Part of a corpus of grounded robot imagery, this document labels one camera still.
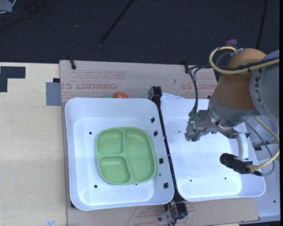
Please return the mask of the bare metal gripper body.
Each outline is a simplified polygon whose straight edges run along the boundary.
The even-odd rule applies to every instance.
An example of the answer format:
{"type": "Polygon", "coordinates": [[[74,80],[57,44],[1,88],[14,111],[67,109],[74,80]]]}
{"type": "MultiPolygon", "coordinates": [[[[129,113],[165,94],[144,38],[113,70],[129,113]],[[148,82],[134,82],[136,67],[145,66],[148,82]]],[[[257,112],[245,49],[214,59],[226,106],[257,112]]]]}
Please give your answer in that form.
{"type": "Polygon", "coordinates": [[[216,122],[212,122],[208,110],[199,110],[196,113],[189,114],[189,123],[192,124],[194,131],[201,130],[202,135],[217,132],[224,133],[226,128],[219,127],[216,122]]]}

